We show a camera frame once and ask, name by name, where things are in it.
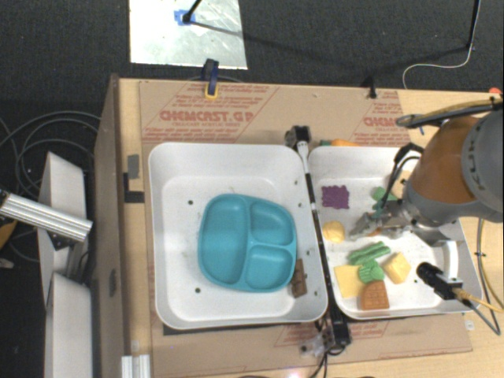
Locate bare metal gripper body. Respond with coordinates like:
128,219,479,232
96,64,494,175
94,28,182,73
375,201,419,241

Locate green beans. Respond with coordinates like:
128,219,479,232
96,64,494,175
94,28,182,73
347,241,392,266

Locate yellow round bun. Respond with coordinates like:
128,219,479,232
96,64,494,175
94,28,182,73
322,220,347,245

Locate purple grapes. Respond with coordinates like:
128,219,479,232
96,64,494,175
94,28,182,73
321,185,351,210

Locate green ridged leaf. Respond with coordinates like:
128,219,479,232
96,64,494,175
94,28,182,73
357,260,386,284

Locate yellow cheese block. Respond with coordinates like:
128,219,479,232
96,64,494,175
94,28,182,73
382,251,413,285

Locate yellow cheese slice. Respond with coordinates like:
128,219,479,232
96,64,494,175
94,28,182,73
333,265,367,299

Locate thin black and white rod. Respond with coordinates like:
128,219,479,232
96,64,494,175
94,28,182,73
298,142,343,328

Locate orange waffle biscuit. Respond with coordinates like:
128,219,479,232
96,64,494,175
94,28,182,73
357,280,391,312

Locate brown chocolate bar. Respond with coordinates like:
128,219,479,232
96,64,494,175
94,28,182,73
290,258,309,298

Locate orange carrot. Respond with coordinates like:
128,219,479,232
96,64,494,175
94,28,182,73
319,138,361,148

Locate white plastic tray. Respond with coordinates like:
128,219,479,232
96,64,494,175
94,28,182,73
306,146,484,321
148,142,330,330

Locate blue divided plate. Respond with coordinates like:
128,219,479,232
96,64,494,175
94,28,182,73
198,194,297,293

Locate brown cardboard board red print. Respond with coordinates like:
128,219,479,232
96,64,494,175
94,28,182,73
138,80,473,364

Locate black cylinder on white bracket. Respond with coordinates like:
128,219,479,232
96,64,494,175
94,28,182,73
416,240,464,301

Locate black block with thin wires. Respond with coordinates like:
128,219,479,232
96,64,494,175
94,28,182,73
285,125,312,149
314,316,352,354

